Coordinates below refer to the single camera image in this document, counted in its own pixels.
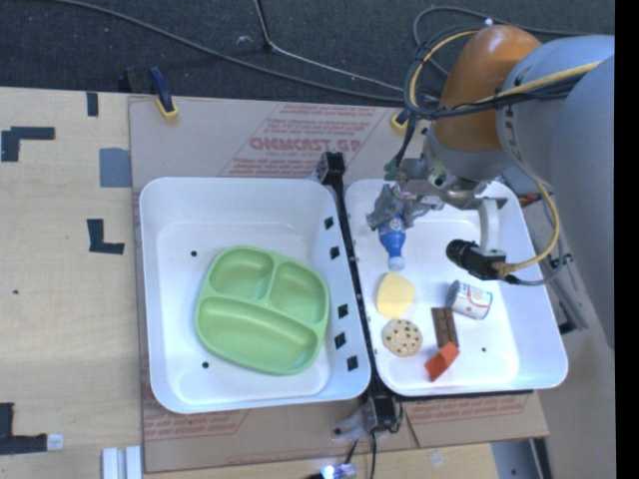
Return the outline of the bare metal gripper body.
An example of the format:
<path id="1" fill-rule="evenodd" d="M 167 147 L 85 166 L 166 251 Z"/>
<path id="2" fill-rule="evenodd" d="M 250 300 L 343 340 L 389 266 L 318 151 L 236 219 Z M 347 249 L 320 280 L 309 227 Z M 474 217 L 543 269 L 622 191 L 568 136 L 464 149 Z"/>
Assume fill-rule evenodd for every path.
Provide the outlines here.
<path id="1" fill-rule="evenodd" d="M 435 201 L 458 210 L 476 210 L 492 179 L 488 157 L 422 157 L 395 161 L 395 180 L 403 197 L 424 204 Z"/>

